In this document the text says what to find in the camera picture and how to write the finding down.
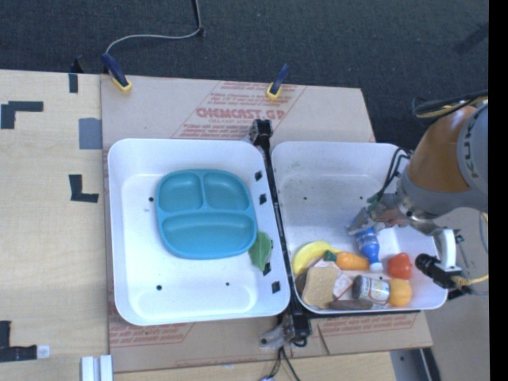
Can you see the brown cardboard board red print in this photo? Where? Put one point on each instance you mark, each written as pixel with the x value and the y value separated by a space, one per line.
pixel 166 109

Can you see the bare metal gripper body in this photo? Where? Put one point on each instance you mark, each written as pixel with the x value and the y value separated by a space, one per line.
pixel 397 212

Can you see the small jar with dark lid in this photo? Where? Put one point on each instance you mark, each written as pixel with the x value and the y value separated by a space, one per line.
pixel 373 290

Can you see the thin black rod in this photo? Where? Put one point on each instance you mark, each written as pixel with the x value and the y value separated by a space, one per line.
pixel 275 212

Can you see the white and red pizza slice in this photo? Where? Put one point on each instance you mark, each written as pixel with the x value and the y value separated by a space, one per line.
pixel 342 285

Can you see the yellow banana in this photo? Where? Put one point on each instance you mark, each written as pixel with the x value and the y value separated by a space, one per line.
pixel 307 252

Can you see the blue divided plate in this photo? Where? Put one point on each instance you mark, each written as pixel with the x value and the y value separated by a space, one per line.
pixel 206 220

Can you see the blue and white bottle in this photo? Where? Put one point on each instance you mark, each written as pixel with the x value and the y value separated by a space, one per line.
pixel 370 246

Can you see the orange carrot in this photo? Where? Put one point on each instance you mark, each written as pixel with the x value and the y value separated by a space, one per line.
pixel 351 260

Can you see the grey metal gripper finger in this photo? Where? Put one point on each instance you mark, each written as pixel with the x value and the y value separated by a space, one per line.
pixel 360 220
pixel 380 226

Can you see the flat brown biscuit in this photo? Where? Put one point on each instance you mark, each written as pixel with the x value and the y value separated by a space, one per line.
pixel 350 304

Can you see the tan bread slice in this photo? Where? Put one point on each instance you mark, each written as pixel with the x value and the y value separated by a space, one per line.
pixel 319 288

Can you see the red bell pepper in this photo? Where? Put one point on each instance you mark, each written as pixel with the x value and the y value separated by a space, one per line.
pixel 399 266

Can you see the white plastic tray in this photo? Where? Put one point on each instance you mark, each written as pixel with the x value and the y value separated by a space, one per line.
pixel 131 252
pixel 317 197

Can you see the orange bell pepper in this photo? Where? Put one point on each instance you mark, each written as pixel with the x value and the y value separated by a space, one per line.
pixel 401 293

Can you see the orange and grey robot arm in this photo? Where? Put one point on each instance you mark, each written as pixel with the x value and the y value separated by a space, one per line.
pixel 436 153

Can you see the green lettuce leaf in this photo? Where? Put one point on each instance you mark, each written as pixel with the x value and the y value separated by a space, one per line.
pixel 260 250

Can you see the black cylinder on white bracket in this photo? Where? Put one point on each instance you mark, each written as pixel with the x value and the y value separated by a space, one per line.
pixel 434 269

